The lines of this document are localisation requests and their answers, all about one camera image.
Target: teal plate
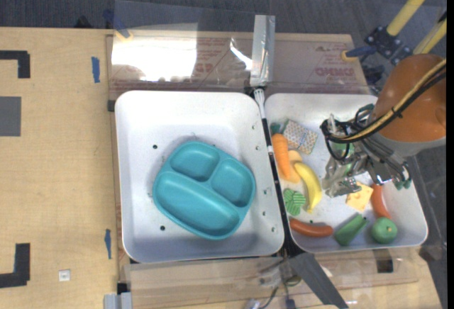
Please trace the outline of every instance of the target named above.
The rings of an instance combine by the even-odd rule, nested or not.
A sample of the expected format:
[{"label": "teal plate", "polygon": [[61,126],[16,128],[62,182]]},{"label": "teal plate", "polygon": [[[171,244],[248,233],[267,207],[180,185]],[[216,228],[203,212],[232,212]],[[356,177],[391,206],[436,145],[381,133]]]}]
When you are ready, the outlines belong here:
[{"label": "teal plate", "polygon": [[241,225],[255,195],[243,163],[204,142],[186,142],[167,159],[153,184],[161,213],[208,240],[223,240]]}]

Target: wooden table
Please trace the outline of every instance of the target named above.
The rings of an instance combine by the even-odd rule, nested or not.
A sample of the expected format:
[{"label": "wooden table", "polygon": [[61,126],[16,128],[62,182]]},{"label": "wooden table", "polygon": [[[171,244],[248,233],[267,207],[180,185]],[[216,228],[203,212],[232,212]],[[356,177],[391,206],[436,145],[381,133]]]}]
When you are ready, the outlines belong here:
[{"label": "wooden table", "polygon": [[[0,60],[0,96],[21,97],[20,136],[0,136],[0,273],[13,272],[16,244],[29,243],[31,249],[29,281],[0,288],[0,308],[102,308],[104,295],[116,292],[112,113],[106,108],[111,33],[0,28],[0,50],[26,50],[31,56],[30,79],[18,78],[17,61]],[[99,82],[93,57],[99,60]],[[417,280],[349,288],[341,295],[352,308],[439,308],[427,264],[415,249],[410,256]],[[70,280],[60,280],[62,270],[70,270]],[[295,298],[305,307],[320,304],[311,293]],[[280,308],[280,299],[269,308]]]}]

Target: brown cylinder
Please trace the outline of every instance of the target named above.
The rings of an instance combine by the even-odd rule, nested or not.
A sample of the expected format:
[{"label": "brown cylinder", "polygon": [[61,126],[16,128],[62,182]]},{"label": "brown cylinder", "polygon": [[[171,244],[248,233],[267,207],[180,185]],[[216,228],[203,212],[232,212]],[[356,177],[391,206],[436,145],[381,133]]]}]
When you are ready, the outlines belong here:
[{"label": "brown cylinder", "polygon": [[[443,58],[412,55],[399,62],[389,75],[371,114],[371,121],[387,113],[432,67]],[[446,136],[446,79],[418,97],[379,134],[400,142],[429,142]]]}]

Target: green ball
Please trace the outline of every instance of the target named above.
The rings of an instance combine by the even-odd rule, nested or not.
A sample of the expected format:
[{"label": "green ball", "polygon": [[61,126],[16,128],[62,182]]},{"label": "green ball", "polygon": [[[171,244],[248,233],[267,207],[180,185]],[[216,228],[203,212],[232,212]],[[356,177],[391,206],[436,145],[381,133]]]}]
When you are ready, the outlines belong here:
[{"label": "green ball", "polygon": [[389,218],[380,217],[374,222],[371,233],[379,244],[389,244],[397,236],[397,226]]}]

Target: toy banana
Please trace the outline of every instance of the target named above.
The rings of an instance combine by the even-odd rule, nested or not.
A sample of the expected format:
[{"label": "toy banana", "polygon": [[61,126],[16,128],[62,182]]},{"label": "toy banana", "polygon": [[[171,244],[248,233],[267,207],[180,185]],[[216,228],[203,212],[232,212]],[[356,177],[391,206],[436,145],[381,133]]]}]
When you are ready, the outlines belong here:
[{"label": "toy banana", "polygon": [[307,212],[312,213],[312,210],[319,204],[323,195],[320,180],[312,168],[305,163],[296,162],[293,166],[301,179],[303,179],[303,182],[306,184],[309,203]]}]

